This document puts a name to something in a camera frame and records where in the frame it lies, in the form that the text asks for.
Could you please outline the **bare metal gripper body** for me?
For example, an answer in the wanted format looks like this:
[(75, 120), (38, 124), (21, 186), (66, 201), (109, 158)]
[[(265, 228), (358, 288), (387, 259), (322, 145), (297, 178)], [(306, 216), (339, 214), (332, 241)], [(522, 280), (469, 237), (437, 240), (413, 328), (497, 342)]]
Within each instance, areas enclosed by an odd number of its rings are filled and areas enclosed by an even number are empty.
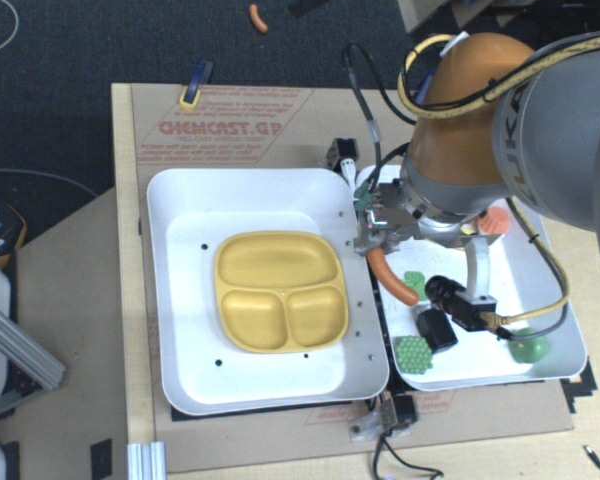
[(355, 249), (390, 254), (410, 239), (447, 248), (463, 245), (461, 231), (501, 198), (501, 184), (454, 185), (429, 179), (366, 180), (354, 192), (359, 215)]

